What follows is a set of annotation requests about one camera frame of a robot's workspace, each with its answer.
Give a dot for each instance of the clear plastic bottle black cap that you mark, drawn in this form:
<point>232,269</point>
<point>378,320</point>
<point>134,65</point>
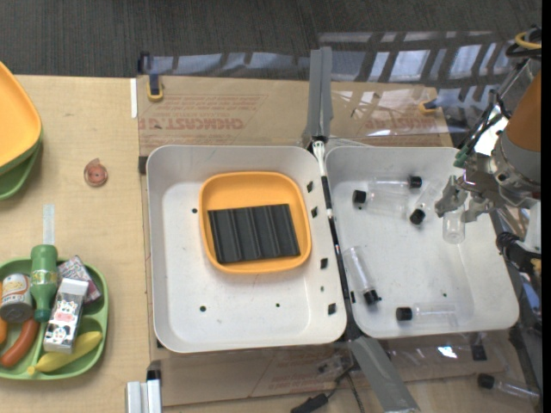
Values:
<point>400,183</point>
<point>418,215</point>
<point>383,205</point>
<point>360,271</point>
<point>503,387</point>
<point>426,313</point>

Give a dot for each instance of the orange and white can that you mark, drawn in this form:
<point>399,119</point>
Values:
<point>15,297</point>

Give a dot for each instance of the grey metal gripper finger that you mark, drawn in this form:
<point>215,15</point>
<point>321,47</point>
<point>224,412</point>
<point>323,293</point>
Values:
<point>450,196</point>
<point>475,208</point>

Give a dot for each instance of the pink doughnut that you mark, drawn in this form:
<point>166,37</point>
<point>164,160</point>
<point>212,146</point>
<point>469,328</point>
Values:
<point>95,172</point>

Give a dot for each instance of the purple packet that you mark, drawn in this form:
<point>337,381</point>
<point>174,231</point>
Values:
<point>79,269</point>

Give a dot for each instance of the brown cardboard board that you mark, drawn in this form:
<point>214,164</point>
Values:
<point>241,110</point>

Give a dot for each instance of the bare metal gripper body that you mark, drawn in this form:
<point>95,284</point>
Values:
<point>495,179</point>

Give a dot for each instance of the red sausage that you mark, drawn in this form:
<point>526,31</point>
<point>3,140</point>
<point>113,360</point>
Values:
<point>21,344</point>

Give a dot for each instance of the yellow banana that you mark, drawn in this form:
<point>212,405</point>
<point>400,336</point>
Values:
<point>73,353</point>

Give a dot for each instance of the orange square plate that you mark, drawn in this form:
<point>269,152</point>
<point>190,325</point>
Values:
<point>254,187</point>

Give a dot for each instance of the orange carrot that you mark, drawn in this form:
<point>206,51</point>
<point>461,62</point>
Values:
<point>2,331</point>

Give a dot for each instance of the white plastic tray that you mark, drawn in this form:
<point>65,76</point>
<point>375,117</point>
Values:
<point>422,265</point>
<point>241,308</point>

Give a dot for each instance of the black cylinder on white bracket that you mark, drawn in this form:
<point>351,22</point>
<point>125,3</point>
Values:
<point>512,248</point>

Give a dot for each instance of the white cow print carton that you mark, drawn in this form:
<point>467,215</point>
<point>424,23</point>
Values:
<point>64,316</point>

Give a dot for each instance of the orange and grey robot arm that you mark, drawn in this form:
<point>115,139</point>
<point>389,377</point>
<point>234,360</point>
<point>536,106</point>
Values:
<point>526,114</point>

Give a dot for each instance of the green bottle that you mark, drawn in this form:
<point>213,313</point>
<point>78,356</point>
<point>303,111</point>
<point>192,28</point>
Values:
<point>43,278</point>

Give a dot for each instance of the green divided plate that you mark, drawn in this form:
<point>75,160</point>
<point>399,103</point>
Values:
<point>17,179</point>
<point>97,312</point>

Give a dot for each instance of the clear plastic bottle without cap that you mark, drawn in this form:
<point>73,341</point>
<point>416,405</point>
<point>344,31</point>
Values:
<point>453,228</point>

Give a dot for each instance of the black ribbed rack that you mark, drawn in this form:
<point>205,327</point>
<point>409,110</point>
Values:
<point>254,232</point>

